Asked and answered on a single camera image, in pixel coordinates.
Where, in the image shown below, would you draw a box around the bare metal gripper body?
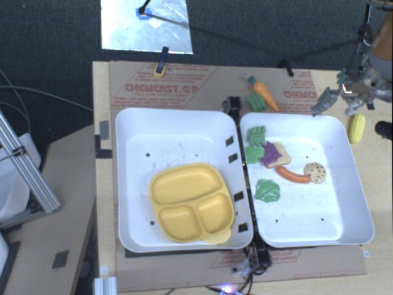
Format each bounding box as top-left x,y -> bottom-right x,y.
337,72 -> 393,109

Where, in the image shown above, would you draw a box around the yellow corn cob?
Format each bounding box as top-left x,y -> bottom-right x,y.
348,112 -> 367,144

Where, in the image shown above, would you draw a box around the orange carrot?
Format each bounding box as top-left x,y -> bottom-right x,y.
247,75 -> 280,113

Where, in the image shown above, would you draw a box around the green pea pods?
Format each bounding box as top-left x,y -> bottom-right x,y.
247,125 -> 267,148
244,144 -> 265,165
244,92 -> 268,113

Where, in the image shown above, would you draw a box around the tan bread slice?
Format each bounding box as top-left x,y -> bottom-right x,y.
263,141 -> 292,169

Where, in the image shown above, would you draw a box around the tan chocolate chip biscuit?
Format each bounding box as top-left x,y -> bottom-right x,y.
303,162 -> 327,185

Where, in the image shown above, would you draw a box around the purple grapes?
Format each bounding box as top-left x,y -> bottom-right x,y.
260,141 -> 283,167

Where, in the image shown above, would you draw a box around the orange sausage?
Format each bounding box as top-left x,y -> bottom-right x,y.
276,165 -> 312,184

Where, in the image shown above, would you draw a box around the green lettuce leaf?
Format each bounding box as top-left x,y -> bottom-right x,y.
254,178 -> 281,203

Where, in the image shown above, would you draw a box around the thin black rod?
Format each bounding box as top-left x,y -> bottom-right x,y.
233,112 -> 263,249

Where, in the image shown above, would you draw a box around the white plastic tray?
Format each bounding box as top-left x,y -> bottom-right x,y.
114,106 -> 255,254
239,112 -> 376,248

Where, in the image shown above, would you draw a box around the brown cardboard board red print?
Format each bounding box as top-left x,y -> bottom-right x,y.
108,60 -> 368,292

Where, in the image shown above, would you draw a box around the yellow divided plate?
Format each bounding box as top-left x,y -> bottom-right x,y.
148,162 -> 236,244

